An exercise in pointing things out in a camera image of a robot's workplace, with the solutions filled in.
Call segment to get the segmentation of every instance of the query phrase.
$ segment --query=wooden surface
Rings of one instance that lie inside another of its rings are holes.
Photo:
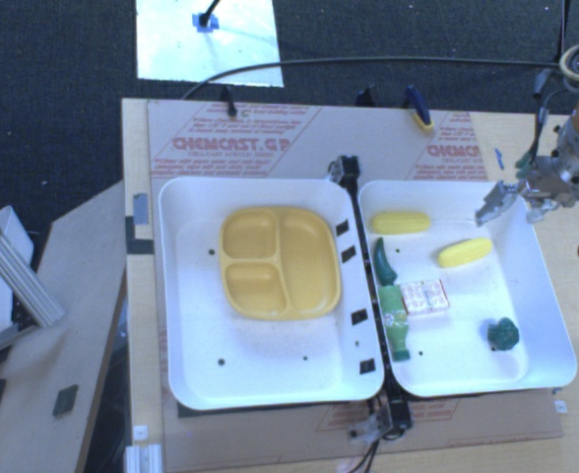
[[[127,111],[132,113],[142,108],[140,101],[128,101]],[[484,163],[488,177],[491,180],[505,178],[512,181],[514,177],[513,163],[517,161],[524,151],[530,147],[533,138],[534,118],[530,115],[511,114],[472,114],[474,129],[482,150]],[[543,137],[541,153],[549,152],[553,148],[555,135],[551,134],[554,124],[562,124],[564,117],[551,117],[547,125],[546,134]],[[148,166],[147,143],[145,146],[141,139],[134,143],[140,146],[143,159],[135,165]],[[495,157],[495,149],[503,155],[506,165],[505,170],[500,170]],[[150,190],[149,184],[138,184],[139,190]],[[579,471],[579,258],[576,249],[579,244],[579,205],[572,209],[552,212],[547,218],[536,226],[542,251],[547,262],[550,277],[557,293],[567,328],[576,351],[578,359],[578,373],[576,379],[562,391],[555,395],[558,400],[563,400],[568,408],[568,413],[561,416],[565,436],[562,439],[544,439],[533,441],[520,441],[514,443],[470,446],[466,448],[440,449],[421,452],[405,452],[396,454],[382,454],[375,458],[373,463],[374,472],[405,471],[414,472],[531,472],[531,471]],[[141,261],[144,256],[129,256],[128,263],[145,264]],[[153,272],[151,267],[143,267],[142,271]],[[149,296],[151,290],[140,291],[139,296]],[[131,316],[130,327],[140,330],[143,326],[152,329],[155,323],[155,314],[150,309],[142,308],[139,317]],[[156,360],[158,338],[153,331],[144,332],[149,335],[148,349],[136,346],[136,354],[132,355],[132,370],[135,369],[136,360],[139,360],[138,372],[157,372],[158,367],[153,365]],[[134,425],[145,424],[150,427],[151,438],[148,442],[160,442],[161,423],[156,411],[160,408],[160,388],[156,387],[157,380],[137,379],[133,392],[133,415]],[[140,394],[147,394],[148,399],[143,399]],[[346,472],[353,469],[355,461],[351,459],[320,460],[302,463],[279,464],[270,466],[258,466],[249,468],[232,468],[215,470],[224,473],[239,473],[251,471],[255,473],[316,473],[323,471]]]
[[[67,313],[0,365],[0,472],[84,471],[123,301],[122,214],[119,183],[51,228],[37,273]],[[54,417],[58,391],[75,384],[75,406]]]
[[[133,216],[132,198],[140,192],[149,196],[150,157],[147,139],[147,102],[123,102],[124,173],[126,203],[125,216]],[[135,238],[152,238],[151,224],[135,227]],[[127,272],[144,275],[144,279],[128,279],[129,303],[134,303],[128,314],[128,335],[134,337],[128,349],[130,356],[130,411],[132,427],[147,427],[147,443],[162,442],[161,359],[159,357],[158,312],[156,309],[156,276],[154,257],[146,254],[128,254]]]

